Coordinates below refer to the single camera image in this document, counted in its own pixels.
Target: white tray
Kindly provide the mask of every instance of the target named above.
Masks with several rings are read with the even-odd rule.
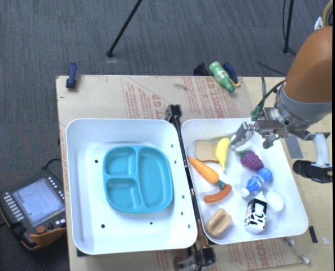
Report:
[[[194,119],[183,123],[182,137],[187,156],[195,158],[195,142],[209,141],[219,137],[231,137],[239,126],[246,121],[252,123],[250,118],[244,119]],[[247,180],[255,173],[240,163],[240,156],[230,150],[226,163],[226,170],[222,171],[218,163],[207,163],[218,173],[219,178],[232,186],[232,192],[223,200],[207,204],[203,197],[216,193],[217,184],[207,182],[190,165],[190,173],[197,197],[198,208],[205,231],[205,223],[219,209],[224,208],[232,217],[232,222],[218,237],[212,237],[205,231],[207,237],[217,244],[254,241],[259,239],[294,236],[304,233],[308,228],[308,218],[300,194],[295,184],[292,171],[289,167],[280,141],[264,149],[263,138],[255,133],[250,141],[251,149],[261,158],[264,166],[273,173],[273,179],[262,188],[263,194],[268,191],[278,193],[284,200],[285,206],[280,212],[267,208],[266,226],[261,233],[254,234],[244,229],[243,223],[246,207],[250,199],[257,194],[250,194],[247,198],[240,196],[240,189],[245,187]]]
[[[77,119],[66,130],[72,234],[89,255],[190,247],[197,226],[175,127],[164,120]],[[103,158],[123,145],[148,145],[167,157],[172,203],[153,213],[127,213],[106,200]]]

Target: table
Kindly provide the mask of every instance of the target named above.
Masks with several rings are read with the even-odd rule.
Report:
[[[233,94],[223,89],[213,77],[195,76],[76,76],[76,89],[66,88],[68,76],[58,76],[56,98],[62,152],[64,193],[66,198],[69,263],[78,270],[174,270],[176,256],[185,257],[185,250],[117,253],[78,256],[71,232],[71,207],[66,157],[66,127],[77,118],[162,119],[170,104],[179,104],[181,121],[250,117],[250,111],[262,97],[260,77],[239,77],[240,86]],[[267,90],[282,77],[265,77]],[[273,106],[274,95],[266,101]],[[332,132],[332,114],[310,128],[311,132]],[[284,151],[292,166],[285,141]],[[327,139],[332,163],[332,134]],[[299,141],[304,159],[315,161],[315,147],[310,141]],[[306,209],[309,225],[318,242],[312,243],[310,232],[294,237],[296,249],[312,261],[309,270],[333,270],[333,189],[293,174]],[[293,254],[281,238],[213,246],[217,262],[204,270],[274,270],[303,271],[308,267]]]

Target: yellow banana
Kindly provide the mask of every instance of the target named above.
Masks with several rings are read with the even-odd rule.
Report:
[[[225,169],[225,162],[227,158],[228,153],[228,147],[230,145],[230,139],[229,138],[221,138],[219,142],[217,143],[216,148],[216,157],[219,163],[221,164],[222,170]]]

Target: white egg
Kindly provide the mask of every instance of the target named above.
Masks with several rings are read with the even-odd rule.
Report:
[[[265,198],[268,203],[268,208],[273,210],[274,212],[279,212],[284,208],[284,200],[282,197],[275,192],[267,192]]]

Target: purple toy fruit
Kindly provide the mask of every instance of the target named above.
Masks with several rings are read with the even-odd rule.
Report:
[[[264,167],[262,160],[260,160],[258,155],[253,151],[243,151],[240,152],[240,155],[241,155],[240,162],[244,166],[250,169],[254,169],[256,171]]]

